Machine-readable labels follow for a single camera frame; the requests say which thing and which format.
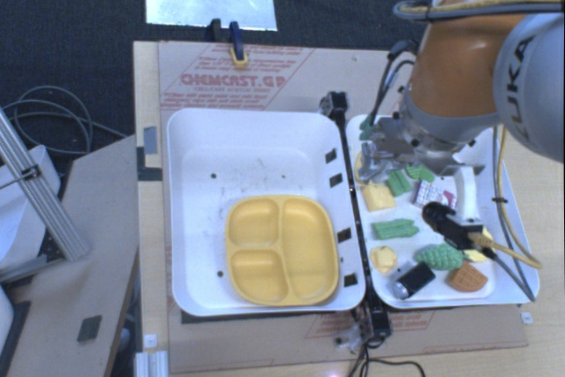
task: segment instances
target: brown toy waffle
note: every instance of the brown toy waffle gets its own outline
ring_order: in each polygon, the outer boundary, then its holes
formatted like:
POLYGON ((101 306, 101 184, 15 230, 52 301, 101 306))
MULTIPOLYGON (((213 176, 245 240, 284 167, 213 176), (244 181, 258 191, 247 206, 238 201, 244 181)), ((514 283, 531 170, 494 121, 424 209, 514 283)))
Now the brown toy waffle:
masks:
POLYGON ((488 278, 479 270, 475 269, 469 262, 451 272, 448 278, 448 284, 454 289, 461 292, 475 292, 485 286, 488 278))

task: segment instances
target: blue clamp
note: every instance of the blue clamp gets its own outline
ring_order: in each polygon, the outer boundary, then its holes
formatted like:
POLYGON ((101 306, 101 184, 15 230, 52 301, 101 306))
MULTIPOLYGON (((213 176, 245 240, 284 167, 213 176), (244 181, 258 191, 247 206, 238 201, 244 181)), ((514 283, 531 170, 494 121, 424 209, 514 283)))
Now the blue clamp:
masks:
POLYGON ((244 40, 241 36, 239 24, 236 21, 230 22, 230 41, 232 43, 230 54, 233 63, 238 66, 246 65, 247 54, 244 51, 244 40))

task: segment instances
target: black connector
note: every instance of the black connector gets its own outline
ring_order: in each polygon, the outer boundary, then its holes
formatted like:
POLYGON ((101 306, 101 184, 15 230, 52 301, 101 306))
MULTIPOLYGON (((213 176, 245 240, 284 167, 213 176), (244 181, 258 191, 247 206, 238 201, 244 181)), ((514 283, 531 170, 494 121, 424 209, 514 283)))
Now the black connector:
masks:
POLYGON ((422 218, 434 231, 440 233, 448 244, 457 250, 473 248, 474 244, 469 239, 469 233, 482 232, 483 225, 462 226, 449 218, 450 215, 455 213, 456 211, 451 207, 434 201, 424 206, 422 218))

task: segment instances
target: yellow plate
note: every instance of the yellow plate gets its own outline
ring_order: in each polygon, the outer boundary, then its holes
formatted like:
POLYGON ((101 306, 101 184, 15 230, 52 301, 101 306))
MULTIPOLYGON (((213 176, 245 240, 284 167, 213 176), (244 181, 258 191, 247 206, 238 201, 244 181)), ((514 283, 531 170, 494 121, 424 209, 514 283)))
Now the yellow plate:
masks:
POLYGON ((261 305, 314 305, 337 286, 334 230, 316 201, 295 195, 246 198, 228 213, 230 279, 241 297, 261 305))

